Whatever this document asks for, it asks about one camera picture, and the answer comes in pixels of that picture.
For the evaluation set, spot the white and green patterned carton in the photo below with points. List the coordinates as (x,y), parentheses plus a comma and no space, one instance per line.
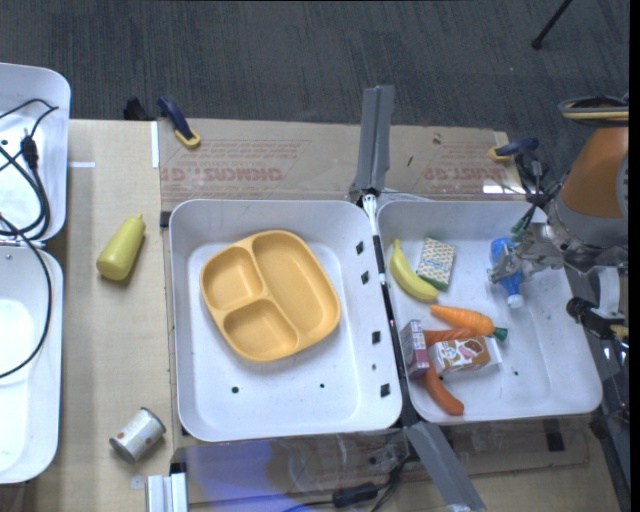
(436,262)

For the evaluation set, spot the black tripod leg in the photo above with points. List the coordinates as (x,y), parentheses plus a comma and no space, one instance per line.
(550,25)

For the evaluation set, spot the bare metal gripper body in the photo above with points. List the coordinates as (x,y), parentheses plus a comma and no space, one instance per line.
(546,247)

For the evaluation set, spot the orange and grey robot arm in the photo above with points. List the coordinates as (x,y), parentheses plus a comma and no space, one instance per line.
(597,170)

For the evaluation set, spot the black cylinder on white bracket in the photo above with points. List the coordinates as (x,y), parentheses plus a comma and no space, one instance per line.
(590,315)

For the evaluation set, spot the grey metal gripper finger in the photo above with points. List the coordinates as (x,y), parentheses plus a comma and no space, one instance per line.
(527,267)
(504,267)

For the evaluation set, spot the orange carrot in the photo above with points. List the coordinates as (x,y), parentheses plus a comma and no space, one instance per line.
(465,320)

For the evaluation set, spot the brown cardboard board red print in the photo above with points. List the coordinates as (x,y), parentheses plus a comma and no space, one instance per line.
(300,165)

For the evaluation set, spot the small white can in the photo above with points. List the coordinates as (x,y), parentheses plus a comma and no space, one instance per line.
(137,435)

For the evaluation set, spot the brown and white carton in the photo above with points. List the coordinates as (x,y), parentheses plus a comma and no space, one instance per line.
(462,355)

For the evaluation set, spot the yellow squeeze bottle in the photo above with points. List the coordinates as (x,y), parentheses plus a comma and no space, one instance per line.
(121,250)

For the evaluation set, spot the blue bottle with white cap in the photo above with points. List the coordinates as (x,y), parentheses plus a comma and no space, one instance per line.
(512,289)

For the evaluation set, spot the yellow banana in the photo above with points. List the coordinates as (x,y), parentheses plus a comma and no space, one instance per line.
(407,280)

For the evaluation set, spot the orange sausage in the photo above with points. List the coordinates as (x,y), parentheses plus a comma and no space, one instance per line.
(442,395)
(450,335)

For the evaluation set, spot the yellow divided plate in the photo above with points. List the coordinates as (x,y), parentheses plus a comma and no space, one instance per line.
(272,295)

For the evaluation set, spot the pink carton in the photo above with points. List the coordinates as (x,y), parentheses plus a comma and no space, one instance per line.
(414,350)

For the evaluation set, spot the white plastic tray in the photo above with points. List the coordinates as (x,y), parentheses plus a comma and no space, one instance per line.
(545,350)
(25,400)
(25,200)
(280,400)

